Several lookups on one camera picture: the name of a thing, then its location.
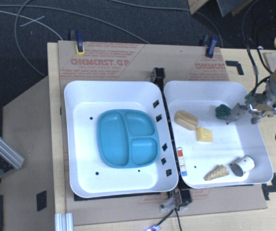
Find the white cup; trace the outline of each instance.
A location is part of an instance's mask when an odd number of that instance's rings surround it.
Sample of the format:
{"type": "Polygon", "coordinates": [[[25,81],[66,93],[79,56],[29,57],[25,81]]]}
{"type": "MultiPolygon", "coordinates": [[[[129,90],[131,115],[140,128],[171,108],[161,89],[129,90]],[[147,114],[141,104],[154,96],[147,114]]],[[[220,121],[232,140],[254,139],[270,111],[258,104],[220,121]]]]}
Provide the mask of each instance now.
{"type": "Polygon", "coordinates": [[[243,156],[240,160],[231,164],[231,170],[236,176],[242,177],[254,168],[254,160],[248,156],[243,156]]]}

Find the blue plate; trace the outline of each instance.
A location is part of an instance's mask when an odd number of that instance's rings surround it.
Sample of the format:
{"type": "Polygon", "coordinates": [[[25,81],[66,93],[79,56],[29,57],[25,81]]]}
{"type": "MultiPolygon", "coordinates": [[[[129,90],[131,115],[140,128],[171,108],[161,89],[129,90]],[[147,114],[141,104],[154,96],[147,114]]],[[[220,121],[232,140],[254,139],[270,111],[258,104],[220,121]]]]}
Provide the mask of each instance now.
{"type": "Polygon", "coordinates": [[[138,110],[110,110],[98,121],[98,145],[112,167],[143,167],[159,156],[158,133],[152,118],[138,110]]]}

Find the wooden table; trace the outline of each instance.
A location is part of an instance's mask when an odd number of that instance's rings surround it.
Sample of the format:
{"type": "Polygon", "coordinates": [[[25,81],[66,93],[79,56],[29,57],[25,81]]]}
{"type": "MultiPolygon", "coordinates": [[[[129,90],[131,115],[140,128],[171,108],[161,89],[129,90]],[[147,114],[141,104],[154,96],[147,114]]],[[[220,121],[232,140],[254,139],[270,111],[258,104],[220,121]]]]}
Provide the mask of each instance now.
{"type": "MultiPolygon", "coordinates": [[[[254,75],[246,50],[221,49],[221,54],[225,61],[231,60],[241,63],[244,75],[238,75],[237,70],[234,67],[227,67],[229,80],[241,83],[247,89],[247,91],[250,91],[254,85],[254,75]]],[[[252,55],[258,65],[259,78],[262,79],[266,77],[267,72],[263,69],[257,52],[252,51],[252,55]]],[[[61,96],[57,43],[48,44],[48,60],[55,213],[65,214],[66,201],[63,167],[62,121],[60,116],[61,96]]],[[[273,165],[274,172],[276,173],[276,116],[272,118],[261,119],[259,126],[273,165]]],[[[271,193],[270,199],[271,200],[267,202],[267,209],[186,216],[180,218],[181,225],[184,231],[276,230],[276,193],[271,193]]],[[[75,231],[143,231],[151,227],[158,221],[158,219],[147,219],[138,221],[75,226],[75,231]]],[[[172,216],[171,218],[167,219],[161,225],[161,227],[162,230],[178,230],[178,222],[176,217],[172,216]]]]}

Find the white tray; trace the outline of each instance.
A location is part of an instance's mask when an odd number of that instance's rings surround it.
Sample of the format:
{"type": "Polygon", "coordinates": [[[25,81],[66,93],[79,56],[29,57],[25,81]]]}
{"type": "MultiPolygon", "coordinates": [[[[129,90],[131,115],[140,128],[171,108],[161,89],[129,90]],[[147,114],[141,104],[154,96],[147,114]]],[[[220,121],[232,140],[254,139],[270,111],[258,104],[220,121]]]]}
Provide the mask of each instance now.
{"type": "Polygon", "coordinates": [[[70,184],[78,196],[165,192],[175,188],[178,172],[162,95],[156,85],[149,82],[73,81],[65,87],[64,99],[70,184]],[[113,109],[140,110],[151,116],[160,141],[156,162],[139,168],[114,168],[102,160],[97,144],[97,121],[103,112],[113,109]],[[157,122],[158,115],[162,115],[162,119],[157,122]]]}
{"type": "Polygon", "coordinates": [[[232,186],[269,182],[273,169],[260,129],[251,124],[251,115],[229,125],[217,119],[215,108],[225,104],[233,108],[244,104],[246,89],[235,82],[171,81],[164,87],[176,147],[182,147],[187,176],[184,182],[192,188],[232,186]],[[199,126],[212,131],[213,142],[200,142],[196,131],[188,130],[174,121],[177,111],[184,110],[199,119],[199,126]],[[254,159],[255,168],[242,177],[231,170],[225,177],[205,181],[204,176],[220,164],[230,164],[244,155],[254,159]]]}

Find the blue clamp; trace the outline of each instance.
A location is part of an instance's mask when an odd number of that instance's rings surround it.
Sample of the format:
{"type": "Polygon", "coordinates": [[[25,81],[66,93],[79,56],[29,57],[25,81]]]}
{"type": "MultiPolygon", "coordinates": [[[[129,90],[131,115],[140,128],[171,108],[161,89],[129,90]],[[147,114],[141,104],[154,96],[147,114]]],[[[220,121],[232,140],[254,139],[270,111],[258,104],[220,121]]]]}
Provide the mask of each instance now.
{"type": "Polygon", "coordinates": [[[217,44],[218,38],[216,36],[211,36],[209,42],[209,48],[206,50],[205,56],[212,58],[214,54],[214,49],[217,44]]]}
{"type": "Polygon", "coordinates": [[[85,54],[85,47],[82,41],[82,34],[79,30],[76,31],[76,38],[77,38],[76,54],[79,56],[82,56],[85,54]]]}

